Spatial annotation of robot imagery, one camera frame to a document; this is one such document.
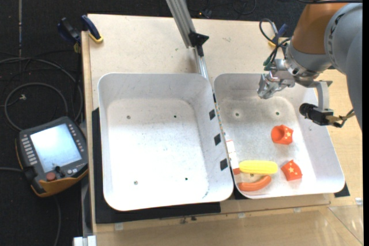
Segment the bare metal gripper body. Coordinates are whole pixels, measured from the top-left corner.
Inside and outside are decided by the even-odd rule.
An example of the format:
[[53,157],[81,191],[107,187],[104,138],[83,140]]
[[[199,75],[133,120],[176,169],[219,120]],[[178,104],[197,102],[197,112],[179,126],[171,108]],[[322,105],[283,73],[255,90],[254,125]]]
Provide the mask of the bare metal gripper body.
[[294,87],[300,82],[300,76],[293,73],[294,69],[285,59],[275,59],[268,65],[266,80],[274,88]]

